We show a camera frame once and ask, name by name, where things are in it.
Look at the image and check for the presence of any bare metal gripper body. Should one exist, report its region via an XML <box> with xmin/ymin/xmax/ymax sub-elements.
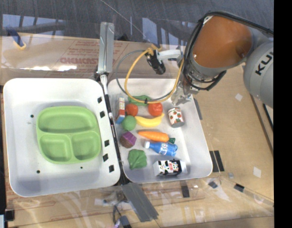
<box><xmin>177</xmin><ymin>66</ymin><xmax>202</xmax><ymax>96</ymax></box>

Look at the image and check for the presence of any white can with strawberries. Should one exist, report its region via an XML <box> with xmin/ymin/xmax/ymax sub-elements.
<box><xmin>167</xmin><ymin>106</ymin><xmax>185</xmax><ymax>128</ymax></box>

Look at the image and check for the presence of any red tomato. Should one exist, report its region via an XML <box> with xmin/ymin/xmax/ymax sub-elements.
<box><xmin>147</xmin><ymin>102</ymin><xmax>164</xmax><ymax>117</ymax></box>
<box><xmin>125</xmin><ymin>103</ymin><xmax>139</xmax><ymax>117</ymax></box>

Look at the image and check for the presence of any yellow banana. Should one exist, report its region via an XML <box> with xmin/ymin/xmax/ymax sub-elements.
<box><xmin>134</xmin><ymin>113</ymin><xmax>165</xmax><ymax>128</ymax></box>

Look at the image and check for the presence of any green pea pod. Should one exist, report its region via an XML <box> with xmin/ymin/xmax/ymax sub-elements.
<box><xmin>127</xmin><ymin>95</ymin><xmax>151</xmax><ymax>107</ymax></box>

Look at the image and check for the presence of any orange carrot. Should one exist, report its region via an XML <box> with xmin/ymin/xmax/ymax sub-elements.
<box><xmin>137</xmin><ymin>130</ymin><xmax>176</xmax><ymax>144</ymax></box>

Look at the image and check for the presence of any white plastic tray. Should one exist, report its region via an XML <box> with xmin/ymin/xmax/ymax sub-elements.
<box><xmin>2</xmin><ymin>77</ymin><xmax>121</xmax><ymax>198</ymax></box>
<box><xmin>107</xmin><ymin>78</ymin><xmax>214</xmax><ymax>184</ymax></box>

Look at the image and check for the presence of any blue bottle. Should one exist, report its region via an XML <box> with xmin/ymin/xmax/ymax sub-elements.
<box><xmin>144</xmin><ymin>140</ymin><xmax>178</xmax><ymax>157</ymax></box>

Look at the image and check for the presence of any brown cardboard board red print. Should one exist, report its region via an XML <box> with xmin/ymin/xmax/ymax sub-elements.
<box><xmin>0</xmin><ymin>32</ymin><xmax>274</xmax><ymax>228</ymax></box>

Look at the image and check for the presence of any green lime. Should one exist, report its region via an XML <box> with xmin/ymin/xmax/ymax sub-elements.
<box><xmin>121</xmin><ymin>115</ymin><xmax>137</xmax><ymax>132</ymax></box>

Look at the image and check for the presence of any white red blue small carton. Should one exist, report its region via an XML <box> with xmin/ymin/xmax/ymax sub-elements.
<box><xmin>115</xmin><ymin>96</ymin><xmax>126</xmax><ymax>124</ymax></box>

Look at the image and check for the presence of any black and white milk carton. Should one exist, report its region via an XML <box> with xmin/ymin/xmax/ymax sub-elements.
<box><xmin>152</xmin><ymin>159</ymin><xmax>188</xmax><ymax>177</ymax></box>

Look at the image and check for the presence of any green lettuce leaf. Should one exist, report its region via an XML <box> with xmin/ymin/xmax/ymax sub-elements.
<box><xmin>127</xmin><ymin>149</ymin><xmax>148</xmax><ymax>171</ymax></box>

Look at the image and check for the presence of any green divided plate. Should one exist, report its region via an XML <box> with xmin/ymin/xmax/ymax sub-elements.
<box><xmin>36</xmin><ymin>105</ymin><xmax>103</xmax><ymax>164</ymax></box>

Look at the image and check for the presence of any black cylinder on white bracket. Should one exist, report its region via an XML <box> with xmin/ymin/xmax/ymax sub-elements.
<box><xmin>145</xmin><ymin>48</ymin><xmax>182</xmax><ymax>76</ymax></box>

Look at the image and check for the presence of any black block with thin wires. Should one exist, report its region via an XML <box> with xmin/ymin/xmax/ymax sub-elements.
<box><xmin>112</xmin><ymin>205</ymin><xmax>133</xmax><ymax>228</ymax></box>

